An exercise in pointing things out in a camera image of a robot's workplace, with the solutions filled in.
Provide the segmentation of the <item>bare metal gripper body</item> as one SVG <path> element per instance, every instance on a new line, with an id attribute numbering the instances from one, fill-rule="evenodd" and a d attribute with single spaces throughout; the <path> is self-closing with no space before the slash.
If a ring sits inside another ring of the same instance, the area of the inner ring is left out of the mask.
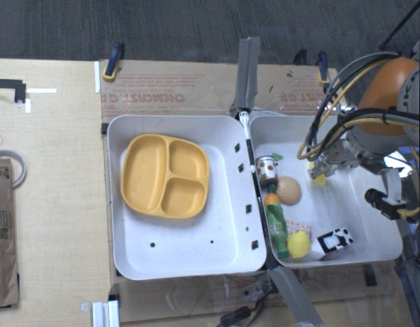
<path id="1" fill-rule="evenodd" d="M 333 166 L 334 173 L 339 169 L 356 168 L 361 153 L 363 153 L 362 145 L 354 138 L 345 137 L 321 153 L 315 165 L 320 166 L 321 170 L 325 166 Z"/>

